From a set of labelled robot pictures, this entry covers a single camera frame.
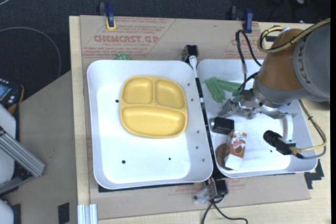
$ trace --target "white tray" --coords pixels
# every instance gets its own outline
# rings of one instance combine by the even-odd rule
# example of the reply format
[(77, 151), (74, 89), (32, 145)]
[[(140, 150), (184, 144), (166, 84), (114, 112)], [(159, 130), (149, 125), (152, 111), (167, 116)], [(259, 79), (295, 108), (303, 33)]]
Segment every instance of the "white tray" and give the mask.
[[(128, 133), (120, 121), (124, 82), (133, 76), (174, 80), (185, 91), (188, 123), (174, 138)], [(87, 71), (93, 171), (107, 189), (203, 182), (213, 162), (193, 71), (181, 61), (98, 60)]]
[[(253, 60), (247, 60), (248, 76), (257, 72), (259, 66)], [(208, 119), (218, 116), (222, 110), (222, 104), (216, 103), (208, 91), (204, 81), (211, 77), (217, 77), (222, 80), (242, 83), (243, 72), (240, 60), (203, 60), (199, 63), (198, 74), (204, 95), (204, 103)], [(250, 89), (253, 85), (251, 80), (246, 85)], [(225, 92), (226, 98), (232, 99), (230, 92)], [(298, 101), (293, 101), (291, 105), (281, 108), (282, 112), (295, 114), (293, 117), (293, 140), (297, 147), (304, 148), (313, 146), (305, 119), (301, 112)], [(292, 155), (282, 155), (276, 149), (266, 143), (263, 134), (267, 130), (283, 135), (284, 128), (282, 120), (274, 120), (264, 114), (258, 114), (254, 119), (248, 120), (241, 115), (230, 116), (229, 119), (235, 121), (235, 129), (247, 133), (247, 143), (244, 153), (244, 159), (238, 171), (227, 169), (221, 166), (216, 158), (218, 169), (222, 174), (228, 177), (247, 177), (257, 175), (274, 175), (296, 172), (307, 172), (313, 170), (317, 165), (316, 159), (298, 159)], [(214, 133), (211, 131), (211, 138), (214, 150), (223, 143), (227, 142), (227, 135)], [(303, 153), (305, 156), (315, 155), (315, 151)]]

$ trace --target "blue clamp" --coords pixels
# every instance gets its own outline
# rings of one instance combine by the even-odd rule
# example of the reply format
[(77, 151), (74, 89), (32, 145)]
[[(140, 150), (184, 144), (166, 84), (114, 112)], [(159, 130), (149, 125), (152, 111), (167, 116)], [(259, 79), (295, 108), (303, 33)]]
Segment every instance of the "blue clamp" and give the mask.
[(243, 24), (244, 32), (246, 33), (252, 32), (252, 18), (253, 18), (252, 9), (246, 8), (244, 11), (245, 23)]
[(107, 2), (99, 2), (96, 8), (96, 14), (101, 16), (106, 16), (106, 27), (108, 30), (115, 30), (117, 25), (113, 15), (113, 7), (112, 4)]

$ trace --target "green object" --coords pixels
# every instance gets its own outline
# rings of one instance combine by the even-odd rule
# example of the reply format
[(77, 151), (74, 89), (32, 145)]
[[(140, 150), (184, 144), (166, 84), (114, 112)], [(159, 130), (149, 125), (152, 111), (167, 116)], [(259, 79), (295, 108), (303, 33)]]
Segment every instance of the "green object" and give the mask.
[(131, 60), (131, 58), (127, 54), (117, 53), (116, 60)]
[(209, 89), (212, 98), (217, 103), (222, 103), (223, 100), (226, 99), (224, 91), (234, 93), (240, 87), (240, 83), (220, 80), (217, 79), (216, 77), (209, 78), (204, 82), (207, 88)]

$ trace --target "yellow plate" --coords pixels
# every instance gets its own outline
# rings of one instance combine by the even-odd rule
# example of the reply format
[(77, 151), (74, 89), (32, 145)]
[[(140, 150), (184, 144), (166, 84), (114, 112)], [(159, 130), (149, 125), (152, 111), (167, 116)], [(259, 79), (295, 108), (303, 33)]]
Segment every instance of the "yellow plate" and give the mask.
[(121, 91), (120, 119), (130, 133), (152, 138), (175, 137), (187, 126), (183, 88), (175, 81), (136, 76)]

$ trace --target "chocolate milk carton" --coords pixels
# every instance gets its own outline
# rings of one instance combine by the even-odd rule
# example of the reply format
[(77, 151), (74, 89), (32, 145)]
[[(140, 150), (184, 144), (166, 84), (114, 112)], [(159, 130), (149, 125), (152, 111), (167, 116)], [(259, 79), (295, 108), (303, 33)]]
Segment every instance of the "chocolate milk carton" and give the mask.
[(225, 167), (239, 170), (244, 158), (246, 136), (246, 133), (237, 130), (232, 130), (229, 133), (224, 155)]

